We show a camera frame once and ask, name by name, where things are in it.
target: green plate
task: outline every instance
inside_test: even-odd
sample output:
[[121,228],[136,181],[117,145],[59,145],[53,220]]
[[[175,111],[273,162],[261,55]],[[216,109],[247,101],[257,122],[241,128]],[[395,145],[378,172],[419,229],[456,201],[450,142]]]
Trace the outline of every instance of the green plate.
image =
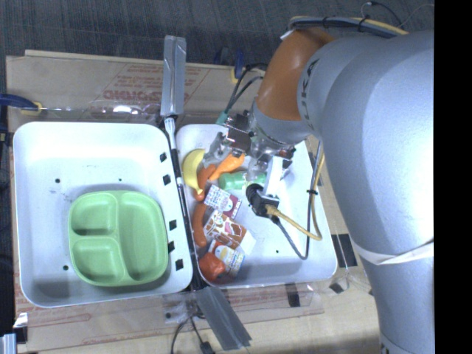
[[69,212],[72,265],[98,286],[139,285],[167,268],[167,232],[161,207],[140,192],[90,192]]

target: gray robot arm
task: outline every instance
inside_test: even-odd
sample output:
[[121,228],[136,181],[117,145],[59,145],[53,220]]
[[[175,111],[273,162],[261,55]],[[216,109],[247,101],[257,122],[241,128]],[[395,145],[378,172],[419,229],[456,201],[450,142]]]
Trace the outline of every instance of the gray robot arm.
[[280,143],[314,134],[378,309],[382,353],[435,352],[434,33],[342,38],[308,60],[300,120],[255,126]]

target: orange toy food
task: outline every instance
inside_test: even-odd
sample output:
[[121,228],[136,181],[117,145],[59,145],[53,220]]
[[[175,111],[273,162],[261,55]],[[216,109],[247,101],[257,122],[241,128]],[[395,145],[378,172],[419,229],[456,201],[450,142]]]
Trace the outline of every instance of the orange toy food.
[[238,169],[244,163],[245,155],[241,153],[241,156],[236,157],[230,153],[216,168],[216,171],[208,178],[210,181],[218,179],[223,173],[230,173],[235,169]]
[[200,248],[207,245],[207,238],[204,232],[204,215],[207,205],[200,202],[195,205],[192,215],[193,240]]
[[216,170],[216,165],[215,164],[210,164],[208,167],[202,167],[198,171],[197,175],[197,180],[198,180],[198,187],[202,189],[202,192],[200,194],[197,193],[197,190],[193,190],[193,198],[195,198],[197,201],[202,202],[205,199],[205,184],[208,181],[208,178],[215,172]]
[[215,281],[220,274],[226,272],[224,262],[210,251],[198,261],[198,266],[200,267],[201,273],[210,282]]

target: toy banana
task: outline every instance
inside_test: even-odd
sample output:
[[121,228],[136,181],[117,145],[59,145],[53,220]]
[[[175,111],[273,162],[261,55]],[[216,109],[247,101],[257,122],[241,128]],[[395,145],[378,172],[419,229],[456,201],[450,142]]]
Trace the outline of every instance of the toy banana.
[[195,189],[198,194],[202,193],[203,190],[198,186],[197,168],[201,163],[204,154],[205,150],[203,149],[193,150],[185,156],[182,164],[182,173],[185,184]]

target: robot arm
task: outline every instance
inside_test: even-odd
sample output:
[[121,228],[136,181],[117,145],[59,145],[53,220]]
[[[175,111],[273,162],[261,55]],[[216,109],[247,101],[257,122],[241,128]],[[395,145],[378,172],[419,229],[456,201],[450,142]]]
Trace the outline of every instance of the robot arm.
[[435,351],[433,69],[433,32],[333,40],[295,31],[249,118],[266,141],[321,141],[385,353]]

